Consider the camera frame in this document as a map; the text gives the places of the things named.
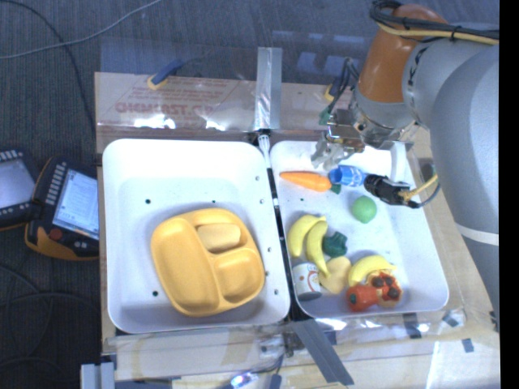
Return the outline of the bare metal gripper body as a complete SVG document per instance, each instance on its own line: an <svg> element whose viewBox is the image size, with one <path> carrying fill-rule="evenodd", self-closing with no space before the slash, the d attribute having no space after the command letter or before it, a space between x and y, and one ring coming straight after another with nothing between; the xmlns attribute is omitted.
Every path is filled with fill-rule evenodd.
<svg viewBox="0 0 519 389"><path fill-rule="evenodd" d="M327 141L354 152L362 152L365 147L389 149L406 132L406 126L385 126L354 109L335 109L329 116L327 126Z"/></svg>

